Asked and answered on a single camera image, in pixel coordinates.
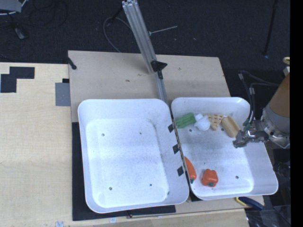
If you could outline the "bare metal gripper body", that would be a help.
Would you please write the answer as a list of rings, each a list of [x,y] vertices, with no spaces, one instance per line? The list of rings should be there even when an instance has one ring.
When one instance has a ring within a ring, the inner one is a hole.
[[[254,120],[245,126],[245,139],[249,142],[271,141],[281,148],[290,148],[289,134],[281,131],[271,122]]]

